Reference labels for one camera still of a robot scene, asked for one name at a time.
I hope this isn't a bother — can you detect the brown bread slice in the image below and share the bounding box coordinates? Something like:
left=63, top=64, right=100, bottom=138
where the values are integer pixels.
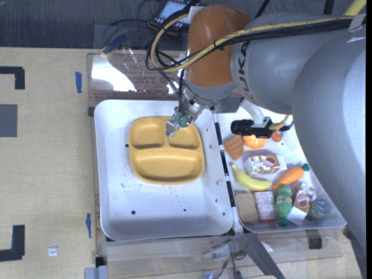
left=234, top=192, right=260, bottom=225

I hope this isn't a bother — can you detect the pink and white carton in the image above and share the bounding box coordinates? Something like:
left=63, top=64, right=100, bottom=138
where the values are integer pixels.
left=253, top=191, right=277, bottom=223

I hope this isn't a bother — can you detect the thin black and white rod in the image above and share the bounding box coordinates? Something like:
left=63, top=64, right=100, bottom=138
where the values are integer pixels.
left=214, top=121, right=242, bottom=234

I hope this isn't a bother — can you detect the green can with clear lid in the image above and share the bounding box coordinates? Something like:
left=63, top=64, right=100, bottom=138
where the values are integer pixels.
left=305, top=196, right=332, bottom=223

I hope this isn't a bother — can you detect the orange carrot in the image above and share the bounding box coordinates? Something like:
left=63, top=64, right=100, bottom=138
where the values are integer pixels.
left=272, top=163, right=310, bottom=191

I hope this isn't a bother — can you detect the orange toy tangerine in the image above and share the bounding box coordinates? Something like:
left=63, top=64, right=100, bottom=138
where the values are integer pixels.
left=242, top=134, right=267, bottom=151

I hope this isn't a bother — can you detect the yellow divided plate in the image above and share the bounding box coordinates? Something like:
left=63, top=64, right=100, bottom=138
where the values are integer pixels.
left=128, top=116, right=206, bottom=185

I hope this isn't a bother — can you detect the white plastic tray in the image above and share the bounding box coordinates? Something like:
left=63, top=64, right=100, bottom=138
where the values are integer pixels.
left=93, top=99, right=235, bottom=242
left=213, top=105, right=348, bottom=234

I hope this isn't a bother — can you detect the white carton with brown print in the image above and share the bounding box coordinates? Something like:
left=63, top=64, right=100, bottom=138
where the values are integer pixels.
left=244, top=153, right=288, bottom=178

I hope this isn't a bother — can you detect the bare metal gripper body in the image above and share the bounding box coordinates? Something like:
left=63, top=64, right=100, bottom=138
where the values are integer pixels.
left=166, top=97, right=204, bottom=130

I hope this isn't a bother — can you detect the white and brown carton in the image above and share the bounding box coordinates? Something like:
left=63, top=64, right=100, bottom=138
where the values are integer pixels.
left=287, top=181, right=316, bottom=227

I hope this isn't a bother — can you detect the green bottle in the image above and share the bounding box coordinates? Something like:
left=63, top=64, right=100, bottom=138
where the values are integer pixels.
left=275, top=184, right=293, bottom=228

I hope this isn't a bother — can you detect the black cylinder on white bracket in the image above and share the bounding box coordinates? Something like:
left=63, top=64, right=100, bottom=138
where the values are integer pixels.
left=230, top=98, right=276, bottom=140

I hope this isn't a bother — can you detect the brown waffle biscuit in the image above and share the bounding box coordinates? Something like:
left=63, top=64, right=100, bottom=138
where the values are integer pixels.
left=223, top=135, right=245, bottom=161

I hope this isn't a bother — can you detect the yellow banana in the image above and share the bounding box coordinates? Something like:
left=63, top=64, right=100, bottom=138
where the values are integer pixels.
left=231, top=163, right=273, bottom=192

